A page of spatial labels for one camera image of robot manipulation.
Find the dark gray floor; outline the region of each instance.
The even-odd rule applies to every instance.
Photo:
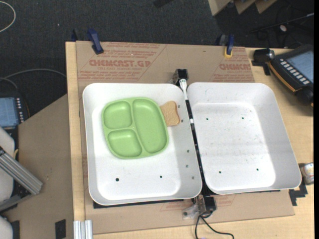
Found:
[[[1,0],[16,11],[15,23],[0,32],[0,77],[36,68],[65,73],[65,41],[73,29],[94,28],[101,41],[213,45],[221,34],[234,34],[235,45],[245,47],[297,47],[314,44],[308,31],[289,26],[287,37],[271,28],[262,39],[249,31],[314,12],[314,0],[278,0],[264,13],[249,7],[241,15],[230,4],[211,15],[207,0]],[[12,20],[10,8],[0,3],[0,29]],[[314,17],[297,21],[314,28]],[[66,81],[49,72],[32,72],[10,78],[25,96],[30,114],[40,111],[66,93]],[[0,82],[0,92],[13,90]]]

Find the electronic device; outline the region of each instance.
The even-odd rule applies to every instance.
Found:
[[[305,105],[314,106],[314,48],[305,44],[269,61],[271,71]]]
[[[5,130],[15,129],[29,118],[25,101],[19,92],[0,93],[0,126]]]

